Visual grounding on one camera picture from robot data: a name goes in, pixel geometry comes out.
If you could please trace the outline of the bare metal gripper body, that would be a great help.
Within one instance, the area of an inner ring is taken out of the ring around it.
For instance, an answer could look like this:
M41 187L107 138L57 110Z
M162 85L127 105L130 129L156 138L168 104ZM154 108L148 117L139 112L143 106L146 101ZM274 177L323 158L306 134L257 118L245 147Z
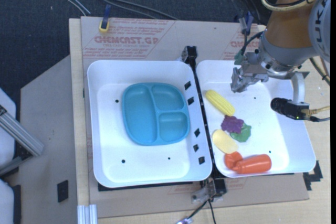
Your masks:
M238 52L237 64L240 78L248 77L249 85L252 85L269 78L287 79L298 65L298 57L293 51Z

